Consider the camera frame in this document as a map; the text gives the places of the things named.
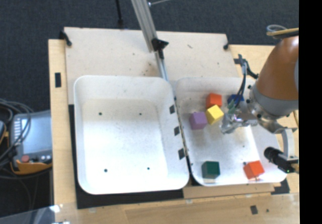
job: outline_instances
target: orange block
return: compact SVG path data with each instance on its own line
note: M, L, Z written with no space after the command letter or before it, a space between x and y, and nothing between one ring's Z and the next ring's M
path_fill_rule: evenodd
M265 172L260 161L247 163L244 166L244 171L248 179L256 178Z
M211 108L212 106L217 105L218 107L222 106L222 98L220 94L210 93L206 99L206 109Z

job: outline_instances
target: gray electronic device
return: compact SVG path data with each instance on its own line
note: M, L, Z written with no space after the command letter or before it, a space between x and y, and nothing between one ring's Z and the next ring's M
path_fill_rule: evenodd
M10 146L15 145L12 167L17 174L31 174L51 167L50 110L15 115L9 137Z

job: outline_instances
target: empty white tray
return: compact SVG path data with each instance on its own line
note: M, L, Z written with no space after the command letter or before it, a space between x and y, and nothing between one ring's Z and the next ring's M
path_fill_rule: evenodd
M191 171L195 180L204 186L277 183L286 178L286 174L276 165L269 163L264 156L265 148L280 148L277 137L260 125L240 127L231 134L220 131L221 121L207 125L202 130L192 130L189 117L193 112L206 110L206 97L209 93L222 95L221 109L227 112L227 99L240 88L240 78L185 78L176 84L178 114L183 128ZM247 79L244 93L249 97ZM243 170L244 162L260 160L265 173L258 180L249 180ZM220 176L216 179L203 179L201 166L205 161L219 162Z
M83 76L74 84L74 109L78 181L87 193L175 190L187 184L173 90L165 80Z

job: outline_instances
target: block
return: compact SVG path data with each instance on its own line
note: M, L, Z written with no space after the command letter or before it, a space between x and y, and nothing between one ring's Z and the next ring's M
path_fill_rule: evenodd
M248 179L257 178L263 174L264 168L260 161L249 162L244 166L244 172Z
M208 124L205 112L192 113L189 122L192 130L203 129Z
M206 117L210 125L213 125L214 123L218 122L220 119L223 118L223 116L224 113L218 107L218 105L212 106L206 111Z
M228 100L227 100L227 103L229 104L232 100L234 100L236 98L237 94L232 94L229 96Z
M215 179L220 175L219 162L206 161L201 166L202 177Z
M210 93L206 98L206 109L215 105L222 106L222 97L220 94Z

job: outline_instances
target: dark green block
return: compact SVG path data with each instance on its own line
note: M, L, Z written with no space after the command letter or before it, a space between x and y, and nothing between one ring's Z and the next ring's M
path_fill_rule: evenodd
M201 169L203 178L214 179L220 175L219 162L204 162Z

